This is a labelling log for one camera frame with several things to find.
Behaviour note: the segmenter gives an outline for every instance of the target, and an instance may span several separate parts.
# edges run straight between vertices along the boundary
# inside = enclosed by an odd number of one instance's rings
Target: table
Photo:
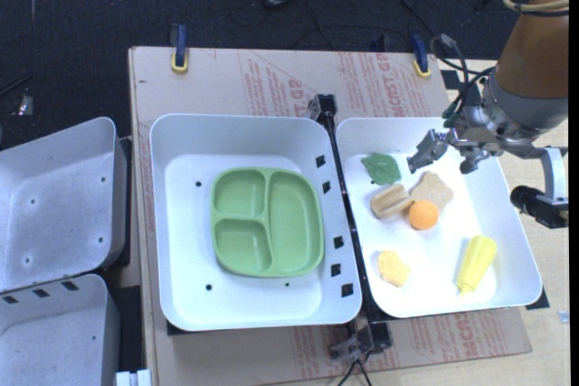
[[[271,340],[270,329],[238,334],[167,335],[166,320],[158,302],[155,236],[151,233],[154,218],[147,213],[153,202],[150,175],[147,174],[150,170],[150,160],[147,160],[150,124],[167,112],[304,116],[308,99],[316,93],[335,93],[338,115],[342,118],[394,116],[394,112],[399,116],[437,116],[448,104],[452,92],[447,95],[441,85],[439,63],[433,57],[430,57],[432,77],[424,81],[412,80],[418,87],[410,89],[400,84],[400,80],[408,81],[404,77],[412,74],[412,57],[407,54],[191,49],[190,69],[186,75],[179,76],[170,70],[170,53],[169,48],[154,47],[135,47],[128,53],[136,184],[133,222],[138,226],[147,368],[153,373],[154,384],[161,385],[209,384],[213,378],[214,384],[238,385],[250,384],[248,381],[253,384],[287,381],[291,376],[277,376],[286,366],[273,351],[291,348],[284,347],[284,337],[294,333],[290,329],[276,329],[275,343]],[[376,76],[381,76],[380,65],[385,63],[390,66],[391,83],[397,85],[394,85],[396,92],[390,95],[383,91],[385,88],[375,85]],[[468,62],[470,68],[480,70],[490,64],[494,63]],[[416,99],[405,99],[409,94]],[[339,102],[344,102],[341,109]],[[540,143],[567,146],[567,134],[565,122],[543,136]],[[523,162],[511,155],[503,155],[500,162],[509,187],[528,184],[542,188],[539,162]],[[568,156],[565,167],[568,172]],[[527,353],[371,372],[369,376],[374,385],[570,384],[570,325],[559,314],[559,311],[569,311],[568,229],[551,231],[527,216],[522,217],[522,221],[550,302],[549,308],[514,308],[527,329],[532,351],[520,349]],[[226,345],[223,344],[224,336],[228,337]],[[252,346],[251,350],[241,352],[232,348],[229,340],[233,343],[236,336],[243,336],[243,341]],[[191,352],[192,346],[197,346],[198,352]],[[220,352],[212,352],[212,349],[220,349]],[[192,367],[193,359],[213,363],[215,370],[212,372],[223,376],[215,374],[208,380],[199,368],[196,371]],[[236,367],[241,368],[240,365],[245,367],[244,375],[227,376],[228,370],[234,372]],[[310,375],[310,380],[294,380],[290,384],[336,384],[342,375],[340,370],[335,370],[331,375],[333,379]],[[347,384],[363,382],[363,379],[352,378]]]

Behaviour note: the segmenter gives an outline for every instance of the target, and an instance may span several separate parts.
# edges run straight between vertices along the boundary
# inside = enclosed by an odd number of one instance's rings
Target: dark surface
[[[368,51],[382,34],[390,52],[410,37],[455,39],[466,58],[496,60],[517,15],[481,0],[295,0],[268,11],[261,0],[0,0],[0,87],[32,71],[33,114],[15,112],[24,87],[0,100],[3,148],[111,117],[130,132],[128,49],[167,45],[171,24],[192,47]]]

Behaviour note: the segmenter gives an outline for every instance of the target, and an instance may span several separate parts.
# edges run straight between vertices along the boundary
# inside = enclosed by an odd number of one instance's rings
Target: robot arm
[[[567,119],[569,0],[531,0],[527,5],[503,2],[521,16],[498,63],[465,85],[458,108],[453,105],[443,115],[449,131],[429,131],[417,153],[408,158],[408,165],[414,173],[443,156],[449,146],[464,156],[463,174],[505,151],[523,159],[538,158],[545,171],[546,191],[518,187],[511,202],[546,227],[568,226],[561,159],[566,148],[535,147],[533,142]],[[463,105],[464,93],[486,76],[480,103]]]

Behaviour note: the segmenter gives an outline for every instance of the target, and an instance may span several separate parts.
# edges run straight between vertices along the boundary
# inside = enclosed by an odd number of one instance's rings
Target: yellow bottle
[[[470,239],[457,282],[461,296],[477,289],[496,254],[497,243],[492,238],[477,235]]]

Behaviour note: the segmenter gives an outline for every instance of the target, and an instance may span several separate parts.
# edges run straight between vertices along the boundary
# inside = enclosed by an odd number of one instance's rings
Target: toy orange
[[[419,200],[410,207],[410,224],[419,231],[431,229],[438,222],[439,211],[433,202]]]

